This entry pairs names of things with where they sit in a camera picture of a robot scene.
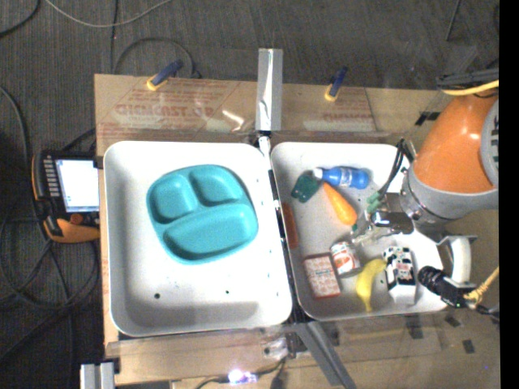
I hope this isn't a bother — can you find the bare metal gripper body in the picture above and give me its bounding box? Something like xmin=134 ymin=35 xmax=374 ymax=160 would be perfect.
xmin=369 ymin=191 xmax=425 ymax=237

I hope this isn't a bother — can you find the red and white can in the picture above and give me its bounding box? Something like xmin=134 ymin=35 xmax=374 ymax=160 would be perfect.
xmin=329 ymin=241 xmax=362 ymax=277

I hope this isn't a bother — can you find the orange toy carrot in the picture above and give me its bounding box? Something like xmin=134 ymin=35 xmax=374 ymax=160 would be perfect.
xmin=322 ymin=182 xmax=359 ymax=227

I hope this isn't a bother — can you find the yellow banana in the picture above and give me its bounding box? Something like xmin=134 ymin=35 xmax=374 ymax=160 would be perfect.
xmin=355 ymin=258 xmax=388 ymax=313

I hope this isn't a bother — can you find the white plastic tray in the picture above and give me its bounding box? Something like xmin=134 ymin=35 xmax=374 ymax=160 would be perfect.
xmin=269 ymin=141 xmax=449 ymax=323
xmin=102 ymin=139 xmax=294 ymax=338

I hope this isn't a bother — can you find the black and white carton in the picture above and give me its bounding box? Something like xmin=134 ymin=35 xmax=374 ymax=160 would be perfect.
xmin=382 ymin=246 xmax=419 ymax=305

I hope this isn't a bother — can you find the blue plastic bottle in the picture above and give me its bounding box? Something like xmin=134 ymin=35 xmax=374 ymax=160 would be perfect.
xmin=311 ymin=165 xmax=371 ymax=190

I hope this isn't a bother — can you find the red and white packet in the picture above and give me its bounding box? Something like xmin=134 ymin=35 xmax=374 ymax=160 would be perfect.
xmin=302 ymin=253 xmax=342 ymax=301

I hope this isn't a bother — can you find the green toy broccoli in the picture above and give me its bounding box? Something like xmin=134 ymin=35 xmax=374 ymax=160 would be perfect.
xmin=290 ymin=175 xmax=321 ymax=204

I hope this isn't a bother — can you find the orange toy sausage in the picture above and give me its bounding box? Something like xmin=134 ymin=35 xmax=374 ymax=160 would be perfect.
xmin=281 ymin=202 xmax=300 ymax=250

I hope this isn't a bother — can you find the blue divided plate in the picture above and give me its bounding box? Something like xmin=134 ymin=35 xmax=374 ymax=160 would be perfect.
xmin=145 ymin=164 xmax=260 ymax=266

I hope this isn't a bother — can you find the brown cardboard board, red print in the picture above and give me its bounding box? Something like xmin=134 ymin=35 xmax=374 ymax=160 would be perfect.
xmin=93 ymin=73 xmax=500 ymax=385

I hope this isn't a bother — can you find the black cylinder on white bracket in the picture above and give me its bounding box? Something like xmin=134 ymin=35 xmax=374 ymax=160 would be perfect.
xmin=417 ymin=235 xmax=479 ymax=310

